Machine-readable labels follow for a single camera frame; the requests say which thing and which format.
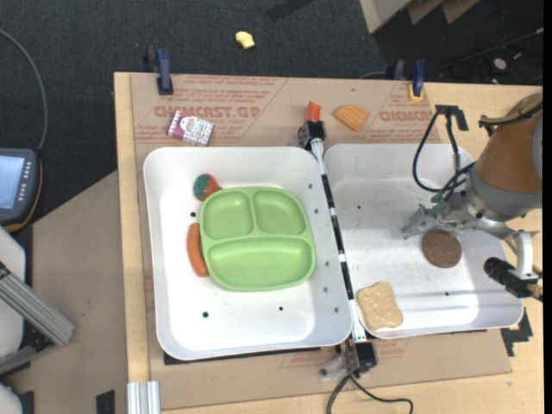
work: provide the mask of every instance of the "wooden table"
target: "wooden table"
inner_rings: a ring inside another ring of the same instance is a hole
[[[145,383],[151,380],[137,177],[132,110],[132,90],[129,73],[116,73],[116,132],[120,201],[122,214],[122,256],[124,269],[125,313],[129,381]],[[433,104],[457,104],[468,117],[477,118],[483,112],[492,116],[519,99],[541,91],[527,86],[449,85],[426,83],[427,97]],[[457,137],[459,146],[473,157],[480,154],[486,143],[484,131],[471,124],[468,134]],[[524,219],[525,228],[542,228],[542,212],[536,210]],[[542,268],[542,233],[535,237],[536,264]],[[534,336],[529,342],[515,345],[511,358],[513,373],[475,379],[456,379],[401,387],[379,388],[374,391],[382,398],[407,397],[415,405],[415,412],[543,412],[543,305],[534,299],[525,299]],[[328,394],[315,394],[294,398],[275,398],[239,404],[204,406],[181,410],[177,413],[256,413],[256,412],[325,412]],[[406,406],[386,405],[368,400],[359,391],[346,391],[334,405],[335,412],[407,412]]]

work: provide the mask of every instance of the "black device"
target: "black device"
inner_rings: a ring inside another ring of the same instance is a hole
[[[42,170],[38,154],[27,148],[0,147],[0,225],[22,228],[36,206]]]

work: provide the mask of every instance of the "black floor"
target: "black floor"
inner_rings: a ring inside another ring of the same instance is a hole
[[[46,87],[50,126],[34,219],[116,169],[113,72],[141,70],[148,44],[167,47],[174,72],[359,78],[423,58],[426,81],[543,83],[543,35],[514,48],[440,65],[535,32],[543,0],[483,0],[447,24],[436,9],[417,26],[406,12],[374,35],[359,0],[0,0],[0,28],[25,46]],[[238,30],[256,48],[243,53]],[[0,147],[35,147],[41,94],[23,55],[0,36]],[[495,54],[508,74],[489,74]]]

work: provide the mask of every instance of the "green plate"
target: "green plate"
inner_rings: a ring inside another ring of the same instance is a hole
[[[316,256],[299,200],[272,187],[220,190],[204,202],[201,244],[210,276],[230,290],[257,292],[308,279]]]

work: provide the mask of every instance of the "device screen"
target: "device screen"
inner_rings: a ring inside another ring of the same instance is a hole
[[[0,209],[13,208],[24,164],[24,158],[0,155]]]

